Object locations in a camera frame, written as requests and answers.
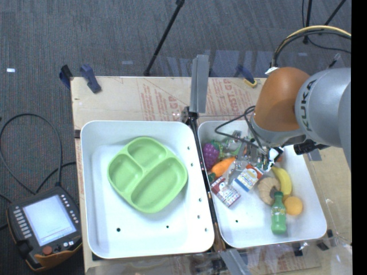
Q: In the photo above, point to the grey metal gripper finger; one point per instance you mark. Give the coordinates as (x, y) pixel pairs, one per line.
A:
(235, 173)
(236, 138)

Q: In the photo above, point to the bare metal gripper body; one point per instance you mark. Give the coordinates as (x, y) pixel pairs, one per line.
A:
(254, 153)

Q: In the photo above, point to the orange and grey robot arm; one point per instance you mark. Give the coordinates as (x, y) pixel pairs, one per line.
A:
(321, 110)

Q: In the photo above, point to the green leafy toy vegetable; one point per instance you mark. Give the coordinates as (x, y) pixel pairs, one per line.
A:
(228, 149)

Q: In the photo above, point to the orange carrot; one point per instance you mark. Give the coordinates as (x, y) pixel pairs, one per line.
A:
(223, 166)

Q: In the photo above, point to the white carton with orange top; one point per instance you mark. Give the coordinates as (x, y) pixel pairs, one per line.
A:
(249, 178)

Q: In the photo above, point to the red and white carton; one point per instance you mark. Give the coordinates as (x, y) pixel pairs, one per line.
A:
(226, 193)

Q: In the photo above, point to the purple grapes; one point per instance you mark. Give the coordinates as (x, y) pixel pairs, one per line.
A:
(210, 155)

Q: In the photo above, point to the beige croissant bread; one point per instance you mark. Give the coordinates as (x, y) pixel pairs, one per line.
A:
(265, 190)

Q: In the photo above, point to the yellow banana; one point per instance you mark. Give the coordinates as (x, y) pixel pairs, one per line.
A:
(284, 180)

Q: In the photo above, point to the white plastic tray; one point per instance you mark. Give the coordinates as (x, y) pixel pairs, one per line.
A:
(149, 233)
(252, 225)

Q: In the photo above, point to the green bottle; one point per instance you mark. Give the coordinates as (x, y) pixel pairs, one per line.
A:
(278, 215)

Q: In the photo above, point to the yellow-orange round fruit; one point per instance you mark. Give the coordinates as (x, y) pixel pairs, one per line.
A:
(293, 205)

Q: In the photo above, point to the green divided plate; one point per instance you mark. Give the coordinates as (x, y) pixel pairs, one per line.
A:
(147, 175)

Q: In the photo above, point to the brown cardboard board red print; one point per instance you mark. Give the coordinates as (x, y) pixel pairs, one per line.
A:
(114, 102)

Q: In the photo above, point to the black cylinder on white bracket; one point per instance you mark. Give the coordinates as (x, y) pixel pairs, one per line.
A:
(306, 147)

